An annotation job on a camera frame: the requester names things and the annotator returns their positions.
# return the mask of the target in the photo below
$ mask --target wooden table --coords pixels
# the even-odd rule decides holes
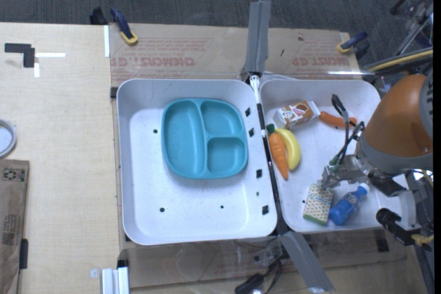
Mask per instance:
[[[7,157],[30,161],[20,293],[99,293],[97,274],[119,256],[110,59],[102,26],[0,23],[3,43],[40,53],[40,75],[0,52],[0,117],[17,126]],[[412,248],[401,261],[327,270],[339,293],[423,293]],[[231,293],[244,279],[145,288],[134,293]],[[309,293],[287,273],[272,293]]]

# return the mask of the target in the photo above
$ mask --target yellow banana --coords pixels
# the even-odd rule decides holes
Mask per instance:
[[[287,157],[288,157],[288,169],[293,171],[297,168],[300,163],[300,145],[298,144],[297,138],[288,129],[275,129],[277,134],[280,134],[283,138],[283,142],[285,143],[285,147],[287,149]]]

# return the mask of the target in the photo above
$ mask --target blue plate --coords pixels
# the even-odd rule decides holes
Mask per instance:
[[[247,135],[231,104],[184,98],[163,112],[162,146],[168,167],[184,178],[227,178],[247,164]]]

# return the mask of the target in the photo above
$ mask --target orange carrot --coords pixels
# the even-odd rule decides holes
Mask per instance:
[[[320,112],[320,115],[318,118],[329,125],[335,126],[335,127],[345,127],[345,121],[341,116],[334,116],[327,112]],[[349,118],[349,121],[351,121],[354,125],[357,124],[357,119],[355,119],[353,116]]]
[[[269,132],[268,143],[269,150],[273,157],[274,163],[276,164],[278,170],[282,174],[282,177],[288,179],[288,159],[287,152],[285,150],[285,143],[281,135],[274,131],[274,124],[268,124],[267,130]]]

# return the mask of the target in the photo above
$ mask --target blue bottle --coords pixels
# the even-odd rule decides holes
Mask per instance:
[[[369,185],[362,183],[356,191],[348,192],[329,210],[329,219],[337,225],[346,223],[348,217],[360,208],[362,197],[369,192]]]

